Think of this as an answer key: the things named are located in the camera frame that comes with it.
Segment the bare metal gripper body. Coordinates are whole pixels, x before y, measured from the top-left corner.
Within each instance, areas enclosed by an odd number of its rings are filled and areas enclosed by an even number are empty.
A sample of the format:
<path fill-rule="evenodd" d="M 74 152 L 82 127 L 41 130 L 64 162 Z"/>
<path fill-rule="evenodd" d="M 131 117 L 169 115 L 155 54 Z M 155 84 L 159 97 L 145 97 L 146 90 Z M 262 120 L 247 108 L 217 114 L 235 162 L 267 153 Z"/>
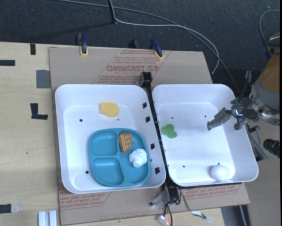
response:
<path fill-rule="evenodd" d="M 232 116 L 244 117 L 249 121 L 264 121 L 274 126 L 280 125 L 279 110 L 271 108 L 259 96 L 238 98 L 230 102 Z"/>

